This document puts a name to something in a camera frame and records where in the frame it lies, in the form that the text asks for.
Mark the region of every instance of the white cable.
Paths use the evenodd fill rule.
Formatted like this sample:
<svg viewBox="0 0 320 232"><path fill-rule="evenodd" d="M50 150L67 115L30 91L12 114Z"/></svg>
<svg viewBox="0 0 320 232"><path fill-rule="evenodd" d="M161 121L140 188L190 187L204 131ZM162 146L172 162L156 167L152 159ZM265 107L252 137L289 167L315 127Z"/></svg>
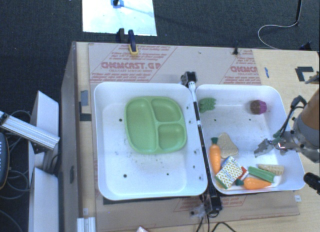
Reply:
<svg viewBox="0 0 320 232"><path fill-rule="evenodd" d="M295 22L294 24L292 24L292 25L282 26L282 25L268 24L268 25L264 25L264 26L260 27L259 30L258 30L258 38L259 38L259 40L260 40L265 46L268 46L268 47L270 47L271 49L279 50L279 48L273 47L273 46L267 44L265 41L263 41L263 40L261 39L261 36L260 36L260 31L261 31L263 28L266 28L266 27L276 27L276 28L284 28L284 29L294 27L295 25L297 25L297 24L299 23L300 15L301 15L301 8L302 8L302 0L301 0L301 4L300 4L300 10L299 10L298 19L297 19L296 22Z"/></svg>

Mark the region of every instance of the toy carrot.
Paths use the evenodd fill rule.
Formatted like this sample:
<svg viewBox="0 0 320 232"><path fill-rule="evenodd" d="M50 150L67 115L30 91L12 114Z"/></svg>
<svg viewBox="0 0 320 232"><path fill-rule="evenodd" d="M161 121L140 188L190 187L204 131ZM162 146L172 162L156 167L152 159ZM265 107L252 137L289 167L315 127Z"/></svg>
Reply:
<svg viewBox="0 0 320 232"><path fill-rule="evenodd" d="M243 183L246 190L259 190L271 185L268 181L252 177L245 178Z"/></svg>
<svg viewBox="0 0 320 232"><path fill-rule="evenodd" d="M221 168L221 150L220 147L217 145L218 138L213 137L211 138L211 141L212 145L209 149L209 158L213 172L216 175Z"/></svg>

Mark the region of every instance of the dark floor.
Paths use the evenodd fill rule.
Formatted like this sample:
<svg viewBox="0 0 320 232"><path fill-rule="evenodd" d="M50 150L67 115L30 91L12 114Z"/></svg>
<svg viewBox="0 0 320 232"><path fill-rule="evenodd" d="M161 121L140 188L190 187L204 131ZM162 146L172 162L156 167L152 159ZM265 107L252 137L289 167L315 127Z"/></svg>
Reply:
<svg viewBox="0 0 320 232"><path fill-rule="evenodd" d="M257 36L266 24L295 22L298 0L153 0L157 37L142 44L265 48ZM319 51L320 0L303 0L298 26L266 28L263 39L279 49L298 50L311 42ZM82 0L0 0L0 110L32 111L37 90L60 101L60 88L72 41L114 42L115 35L82 31ZM26 144L12 153L12 165L27 168ZM28 230L28 194L0 199ZM13 230L0 213L0 231Z"/></svg>

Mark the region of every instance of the green plate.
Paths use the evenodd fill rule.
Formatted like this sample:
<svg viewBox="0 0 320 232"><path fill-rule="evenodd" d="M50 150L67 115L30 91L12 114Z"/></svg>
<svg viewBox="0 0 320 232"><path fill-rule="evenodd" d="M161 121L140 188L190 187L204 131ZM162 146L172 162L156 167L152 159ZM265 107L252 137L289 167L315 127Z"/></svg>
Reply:
<svg viewBox="0 0 320 232"><path fill-rule="evenodd" d="M144 96L131 99L125 106L124 122L129 144L142 154L177 151L187 141L181 108L168 97Z"/></svg>

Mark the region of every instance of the white tray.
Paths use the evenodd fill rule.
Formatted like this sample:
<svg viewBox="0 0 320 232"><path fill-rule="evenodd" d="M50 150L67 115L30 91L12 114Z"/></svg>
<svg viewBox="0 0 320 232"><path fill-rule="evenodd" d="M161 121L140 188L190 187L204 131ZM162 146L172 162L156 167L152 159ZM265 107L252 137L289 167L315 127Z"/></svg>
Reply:
<svg viewBox="0 0 320 232"><path fill-rule="evenodd" d="M140 154L129 145L124 122L135 97L175 100L183 113L187 141L179 151ZM103 82L94 90L98 187L110 200L201 195L208 180L190 91L180 84Z"/></svg>
<svg viewBox="0 0 320 232"><path fill-rule="evenodd" d="M255 158L254 150L263 139L273 139L273 134L281 128L287 118L279 93L270 86L251 85L201 85L196 90L198 102L203 98L215 98L215 109L200 114L203 137L207 153L211 138L227 133L238 147L239 152L233 157L245 168L257 167L256 164L283 165L284 173L274 177L274 183L259 190L246 190L233 185L228 189L213 184L226 195L249 194L272 191L294 191L301 189L304 168L299 154L288 151L285 155L273 149L271 152ZM267 111L256 115L250 112L250 102L266 102Z"/></svg>

